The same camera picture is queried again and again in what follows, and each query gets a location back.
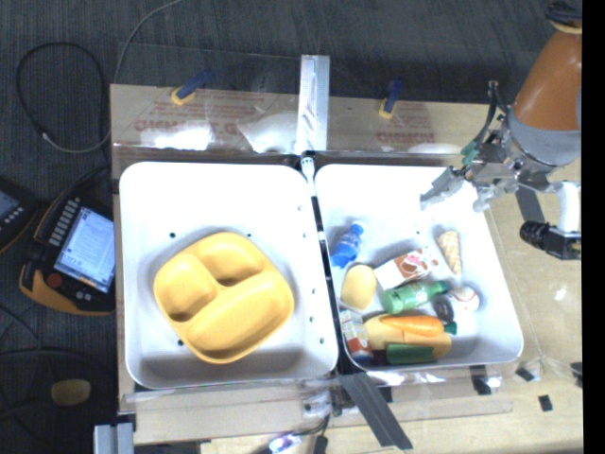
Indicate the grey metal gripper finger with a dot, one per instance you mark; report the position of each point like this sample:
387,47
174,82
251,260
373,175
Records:
484,200
442,189

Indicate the dark grey round biscuit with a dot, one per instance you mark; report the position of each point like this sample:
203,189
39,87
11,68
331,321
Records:
443,308

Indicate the green plastic bottle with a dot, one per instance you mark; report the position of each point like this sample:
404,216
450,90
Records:
406,297

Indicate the white ball with red print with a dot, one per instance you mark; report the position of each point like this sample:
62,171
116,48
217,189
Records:
467,299

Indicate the yellow oval toy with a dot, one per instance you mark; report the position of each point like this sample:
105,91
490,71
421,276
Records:
71,392

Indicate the pale yellow bread roll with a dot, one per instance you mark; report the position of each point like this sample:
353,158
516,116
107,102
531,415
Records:
358,287

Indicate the blue plastic bottle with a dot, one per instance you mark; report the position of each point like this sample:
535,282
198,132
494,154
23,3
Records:
346,249

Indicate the white plastic tray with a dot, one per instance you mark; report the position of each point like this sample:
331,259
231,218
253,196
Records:
156,343
402,197

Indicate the black cylinder on white bracket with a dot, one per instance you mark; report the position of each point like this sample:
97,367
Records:
548,237

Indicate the orange and white carton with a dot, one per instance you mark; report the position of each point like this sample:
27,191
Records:
357,338

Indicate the orange carrot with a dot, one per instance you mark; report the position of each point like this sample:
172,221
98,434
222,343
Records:
413,324

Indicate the white carton with orange print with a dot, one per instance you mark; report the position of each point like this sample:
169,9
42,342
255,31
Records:
402,267

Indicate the green flat block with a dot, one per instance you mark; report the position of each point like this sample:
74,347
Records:
410,354

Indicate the beige waffle cone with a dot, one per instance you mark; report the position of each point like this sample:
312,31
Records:
450,249

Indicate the brown cardboard board red print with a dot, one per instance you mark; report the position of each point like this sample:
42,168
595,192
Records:
543,310

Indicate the yellow divided plate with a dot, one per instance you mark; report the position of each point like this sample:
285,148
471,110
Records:
236,319

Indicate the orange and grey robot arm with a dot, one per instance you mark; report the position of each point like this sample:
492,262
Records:
548,83

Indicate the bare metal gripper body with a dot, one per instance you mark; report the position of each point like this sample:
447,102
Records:
496,168

